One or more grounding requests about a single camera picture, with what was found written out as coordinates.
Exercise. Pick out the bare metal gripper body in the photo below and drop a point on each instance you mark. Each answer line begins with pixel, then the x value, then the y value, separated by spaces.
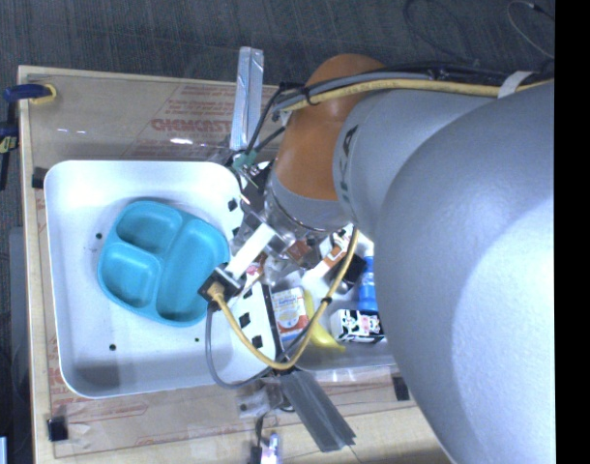
pixel 295 249

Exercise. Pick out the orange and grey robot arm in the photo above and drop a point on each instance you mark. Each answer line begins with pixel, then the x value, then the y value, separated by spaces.
pixel 445 259

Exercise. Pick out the white and orange carton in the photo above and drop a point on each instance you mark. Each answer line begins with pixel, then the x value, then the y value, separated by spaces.
pixel 334 254

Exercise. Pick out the white and pink packet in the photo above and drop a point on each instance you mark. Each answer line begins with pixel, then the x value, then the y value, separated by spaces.
pixel 253 273

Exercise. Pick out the orange and white packet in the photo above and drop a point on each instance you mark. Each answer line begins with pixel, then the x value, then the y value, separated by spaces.
pixel 287 314

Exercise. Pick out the thin black and white rod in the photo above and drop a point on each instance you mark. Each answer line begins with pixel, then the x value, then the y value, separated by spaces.
pixel 272 324

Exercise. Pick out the blue bottle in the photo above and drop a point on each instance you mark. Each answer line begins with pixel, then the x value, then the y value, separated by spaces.
pixel 366 293

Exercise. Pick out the yellow banana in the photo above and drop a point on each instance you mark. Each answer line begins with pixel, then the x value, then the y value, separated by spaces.
pixel 324 339

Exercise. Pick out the black and white cow carton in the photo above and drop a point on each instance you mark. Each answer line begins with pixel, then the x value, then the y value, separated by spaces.
pixel 358 327

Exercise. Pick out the blue divided plate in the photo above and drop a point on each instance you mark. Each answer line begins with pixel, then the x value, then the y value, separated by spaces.
pixel 164 259

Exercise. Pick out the brown cardboard board red print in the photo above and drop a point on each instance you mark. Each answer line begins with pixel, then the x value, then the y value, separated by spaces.
pixel 130 109

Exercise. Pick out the black cylinder on white bracket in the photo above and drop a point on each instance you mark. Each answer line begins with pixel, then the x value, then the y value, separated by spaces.
pixel 250 255

